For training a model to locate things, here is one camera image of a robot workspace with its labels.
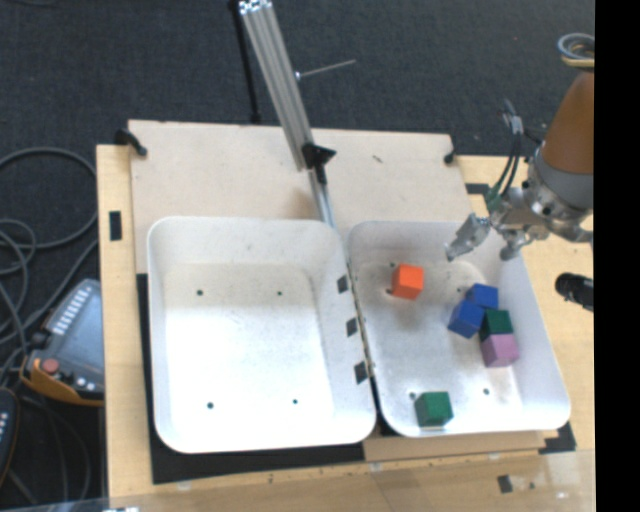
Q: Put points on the pink cube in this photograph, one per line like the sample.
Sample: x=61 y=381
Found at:
x=500 y=350

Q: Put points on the dark green cube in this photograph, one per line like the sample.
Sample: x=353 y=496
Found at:
x=497 y=324
x=433 y=409

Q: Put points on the pale wood board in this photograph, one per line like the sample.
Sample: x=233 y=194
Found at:
x=225 y=175

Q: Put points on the orange cube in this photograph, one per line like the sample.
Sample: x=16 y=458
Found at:
x=406 y=282

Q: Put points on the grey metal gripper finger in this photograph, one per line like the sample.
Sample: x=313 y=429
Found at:
x=512 y=246
x=467 y=237

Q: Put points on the blue cube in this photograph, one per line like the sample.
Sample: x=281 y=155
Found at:
x=465 y=319
x=483 y=295

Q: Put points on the white plastic tray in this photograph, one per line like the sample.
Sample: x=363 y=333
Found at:
x=250 y=340
x=425 y=350

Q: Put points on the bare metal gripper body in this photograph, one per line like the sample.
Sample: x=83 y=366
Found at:
x=542 y=217

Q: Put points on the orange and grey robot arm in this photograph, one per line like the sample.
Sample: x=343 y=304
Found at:
x=570 y=135

